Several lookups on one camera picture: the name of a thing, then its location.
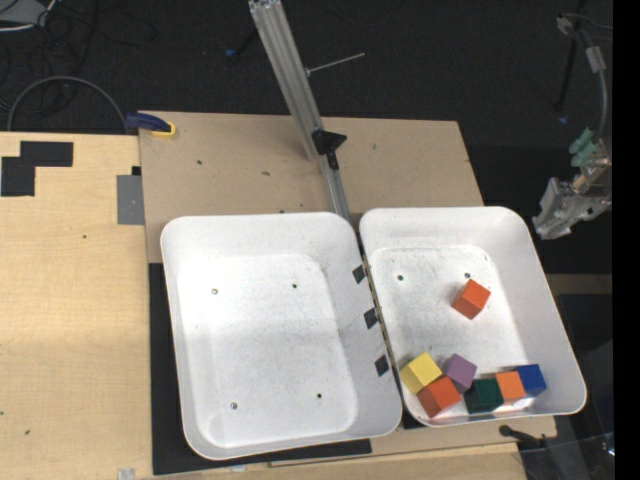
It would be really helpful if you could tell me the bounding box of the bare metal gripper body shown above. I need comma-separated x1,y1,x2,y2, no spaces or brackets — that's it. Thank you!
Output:
569,151,613,215

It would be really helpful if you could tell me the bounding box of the white plastic tray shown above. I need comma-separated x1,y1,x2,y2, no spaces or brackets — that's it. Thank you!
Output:
159,210,404,462
357,205,588,429

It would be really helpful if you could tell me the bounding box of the blue cube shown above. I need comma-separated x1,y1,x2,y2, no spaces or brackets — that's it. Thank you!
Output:
514,363,548,398

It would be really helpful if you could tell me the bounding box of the light orange cube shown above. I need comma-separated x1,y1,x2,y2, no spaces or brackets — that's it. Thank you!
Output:
494,370,528,403

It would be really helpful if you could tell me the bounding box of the purple cube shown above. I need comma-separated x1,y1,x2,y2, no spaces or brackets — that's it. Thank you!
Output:
442,352,479,395

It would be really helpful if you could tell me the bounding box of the dark green cube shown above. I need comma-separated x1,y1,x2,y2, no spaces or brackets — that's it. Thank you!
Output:
463,378,505,416

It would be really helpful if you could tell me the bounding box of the yellow cube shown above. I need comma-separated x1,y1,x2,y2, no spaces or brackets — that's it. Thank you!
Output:
398,351,444,396

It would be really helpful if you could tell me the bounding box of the brown cardboard board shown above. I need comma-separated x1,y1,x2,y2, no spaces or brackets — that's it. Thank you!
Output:
137,110,559,469

